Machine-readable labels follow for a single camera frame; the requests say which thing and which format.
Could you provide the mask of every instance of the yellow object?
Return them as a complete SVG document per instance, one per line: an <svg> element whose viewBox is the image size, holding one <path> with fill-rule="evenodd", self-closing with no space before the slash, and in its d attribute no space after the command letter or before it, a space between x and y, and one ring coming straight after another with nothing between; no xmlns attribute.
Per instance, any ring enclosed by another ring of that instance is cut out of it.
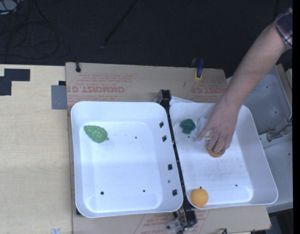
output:
<svg viewBox="0 0 300 234"><path fill-rule="evenodd" d="M195 79L196 81L202 80L202 74L201 74L201 77L198 78L198 77L197 77L197 71L195 71L195 72L194 72L194 79Z"/></svg>
<svg viewBox="0 0 300 234"><path fill-rule="evenodd" d="M196 207L203 207L208 201L208 193L206 190L199 188L191 193L191 202Z"/></svg>

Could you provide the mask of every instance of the human arm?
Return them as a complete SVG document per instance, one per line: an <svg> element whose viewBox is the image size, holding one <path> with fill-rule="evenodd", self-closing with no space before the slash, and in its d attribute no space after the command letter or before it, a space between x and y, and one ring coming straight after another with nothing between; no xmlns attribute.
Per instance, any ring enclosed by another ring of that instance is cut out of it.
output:
<svg viewBox="0 0 300 234"><path fill-rule="evenodd" d="M244 56L227 89L213 108L208 123L198 136L201 140L212 129L208 149L218 153L230 147L240 107L257 83L288 49L274 23L261 32Z"/></svg>

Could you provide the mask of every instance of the hand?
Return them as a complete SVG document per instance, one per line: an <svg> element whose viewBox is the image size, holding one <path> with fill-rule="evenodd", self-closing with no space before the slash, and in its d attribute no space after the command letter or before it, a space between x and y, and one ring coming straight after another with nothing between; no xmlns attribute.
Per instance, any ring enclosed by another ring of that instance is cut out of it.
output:
<svg viewBox="0 0 300 234"><path fill-rule="evenodd" d="M201 140L209 130L212 130L213 133L207 148L216 153L228 149L237 124L238 113L239 109L229 109L225 102L219 101L213 108L207 124L198 135L198 140Z"/></svg>

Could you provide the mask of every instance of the blue clamp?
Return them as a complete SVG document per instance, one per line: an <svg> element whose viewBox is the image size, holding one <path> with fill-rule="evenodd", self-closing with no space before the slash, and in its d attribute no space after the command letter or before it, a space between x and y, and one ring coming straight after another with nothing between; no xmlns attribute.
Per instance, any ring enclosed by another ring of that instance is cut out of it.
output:
<svg viewBox="0 0 300 234"><path fill-rule="evenodd" d="M194 79L195 80L202 80L202 70L204 66L204 60L200 58L198 69L194 73Z"/></svg>

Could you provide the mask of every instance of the plaid sleeve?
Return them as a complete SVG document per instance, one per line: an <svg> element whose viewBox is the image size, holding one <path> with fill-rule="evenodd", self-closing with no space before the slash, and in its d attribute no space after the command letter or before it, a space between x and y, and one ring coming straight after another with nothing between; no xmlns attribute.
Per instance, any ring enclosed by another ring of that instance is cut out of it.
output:
<svg viewBox="0 0 300 234"><path fill-rule="evenodd" d="M285 44L293 48L293 9L289 8L284 14L278 15L274 24Z"/></svg>

